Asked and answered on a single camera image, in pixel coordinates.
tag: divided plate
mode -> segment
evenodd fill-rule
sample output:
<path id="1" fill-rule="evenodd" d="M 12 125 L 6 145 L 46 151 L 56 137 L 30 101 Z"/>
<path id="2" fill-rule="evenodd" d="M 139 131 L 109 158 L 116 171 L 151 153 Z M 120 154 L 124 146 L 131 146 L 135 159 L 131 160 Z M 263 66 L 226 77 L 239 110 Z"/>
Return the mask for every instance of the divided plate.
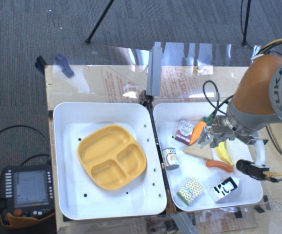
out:
<path id="1" fill-rule="evenodd" d="M 88 175 L 106 190 L 126 185 L 146 167 L 140 145 L 125 128 L 115 124 L 84 138 L 78 145 L 77 155 Z"/>

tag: banana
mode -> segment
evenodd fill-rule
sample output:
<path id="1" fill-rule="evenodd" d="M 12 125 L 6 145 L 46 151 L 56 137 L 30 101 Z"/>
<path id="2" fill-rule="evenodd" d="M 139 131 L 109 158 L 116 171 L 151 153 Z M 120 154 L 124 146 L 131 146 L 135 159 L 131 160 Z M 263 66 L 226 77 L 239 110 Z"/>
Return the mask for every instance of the banana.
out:
<path id="1" fill-rule="evenodd" d="M 229 154 L 224 146 L 225 142 L 219 142 L 219 145 L 216 147 L 216 152 L 218 157 L 222 160 L 233 166 L 233 163 L 230 160 Z"/>

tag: carrot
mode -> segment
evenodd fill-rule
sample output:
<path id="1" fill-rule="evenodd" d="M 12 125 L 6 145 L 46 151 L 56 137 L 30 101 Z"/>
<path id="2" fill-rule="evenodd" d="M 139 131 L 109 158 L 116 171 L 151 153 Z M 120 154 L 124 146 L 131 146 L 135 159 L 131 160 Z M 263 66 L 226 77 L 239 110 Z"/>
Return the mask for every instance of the carrot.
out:
<path id="1" fill-rule="evenodd" d="M 205 121 L 200 121 L 197 123 L 193 129 L 192 136 L 190 138 L 189 145 L 192 145 L 195 141 L 197 141 L 203 131 L 203 128 L 206 126 Z"/>
<path id="2" fill-rule="evenodd" d="M 218 167 L 218 168 L 225 170 L 228 173 L 233 172 L 233 166 L 230 166 L 229 164 L 219 161 L 219 160 L 208 160 L 206 162 L 206 166 L 207 167 Z"/>

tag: toy sausage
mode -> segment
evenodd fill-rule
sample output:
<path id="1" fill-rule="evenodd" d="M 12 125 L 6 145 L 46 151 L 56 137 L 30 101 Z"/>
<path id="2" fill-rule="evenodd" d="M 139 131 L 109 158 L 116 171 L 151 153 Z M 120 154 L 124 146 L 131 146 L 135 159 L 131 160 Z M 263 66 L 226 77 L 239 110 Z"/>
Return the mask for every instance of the toy sausage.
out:
<path id="1" fill-rule="evenodd" d="M 219 160 L 208 160 L 206 162 L 206 166 L 207 167 L 218 167 L 218 168 L 225 170 L 228 173 L 233 172 L 233 166 L 225 162 L 219 161 Z"/>

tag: small can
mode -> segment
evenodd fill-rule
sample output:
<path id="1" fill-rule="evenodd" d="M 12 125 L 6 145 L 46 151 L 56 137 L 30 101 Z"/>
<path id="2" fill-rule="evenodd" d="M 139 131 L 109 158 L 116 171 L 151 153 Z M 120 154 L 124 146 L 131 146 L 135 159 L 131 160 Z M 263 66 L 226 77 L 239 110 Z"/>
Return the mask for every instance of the small can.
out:
<path id="1" fill-rule="evenodd" d="M 175 148 L 166 148 L 162 151 L 162 157 L 166 170 L 173 170 L 179 167 L 178 158 Z"/>

